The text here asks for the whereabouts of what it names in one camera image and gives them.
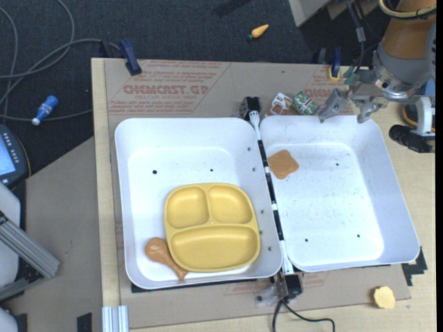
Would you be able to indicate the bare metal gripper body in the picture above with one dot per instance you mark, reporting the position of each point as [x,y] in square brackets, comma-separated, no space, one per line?
[379,88]

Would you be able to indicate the black and white thin rod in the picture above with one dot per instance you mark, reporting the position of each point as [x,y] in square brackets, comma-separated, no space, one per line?
[268,175]

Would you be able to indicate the brown toy bread slice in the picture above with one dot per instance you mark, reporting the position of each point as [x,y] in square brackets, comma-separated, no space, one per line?
[282,164]

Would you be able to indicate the blue and white bottle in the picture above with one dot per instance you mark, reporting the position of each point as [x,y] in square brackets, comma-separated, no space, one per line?
[45,109]

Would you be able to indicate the orange toy carrot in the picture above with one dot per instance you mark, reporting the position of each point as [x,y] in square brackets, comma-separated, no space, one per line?
[259,31]

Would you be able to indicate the white plastic tray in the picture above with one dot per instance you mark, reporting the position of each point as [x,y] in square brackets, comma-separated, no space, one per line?
[194,161]
[339,199]

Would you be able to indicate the brown cardboard board red print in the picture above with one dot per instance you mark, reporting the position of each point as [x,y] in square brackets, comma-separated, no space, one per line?
[207,88]

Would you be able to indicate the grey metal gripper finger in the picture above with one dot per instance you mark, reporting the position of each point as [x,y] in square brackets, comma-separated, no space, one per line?
[332,106]
[367,111]

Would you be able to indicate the yellow toy biscuit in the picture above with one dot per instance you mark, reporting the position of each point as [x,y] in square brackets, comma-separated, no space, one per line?
[384,297]

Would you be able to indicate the black cylinder on white bracket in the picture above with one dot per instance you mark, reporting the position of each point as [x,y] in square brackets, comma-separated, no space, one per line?
[413,130]

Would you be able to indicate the green and red can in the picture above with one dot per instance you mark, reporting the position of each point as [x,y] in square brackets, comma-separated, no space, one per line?
[304,103]

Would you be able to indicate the brown toy chicken drumstick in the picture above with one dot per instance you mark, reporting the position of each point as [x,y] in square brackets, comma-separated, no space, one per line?
[160,251]

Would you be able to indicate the yellow divided plate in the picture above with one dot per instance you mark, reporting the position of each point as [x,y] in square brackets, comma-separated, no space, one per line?
[212,227]

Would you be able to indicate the orange and white carton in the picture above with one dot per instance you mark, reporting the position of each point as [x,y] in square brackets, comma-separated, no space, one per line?
[279,106]

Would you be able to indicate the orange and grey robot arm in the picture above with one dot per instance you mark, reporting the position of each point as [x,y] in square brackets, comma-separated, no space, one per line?
[406,35]

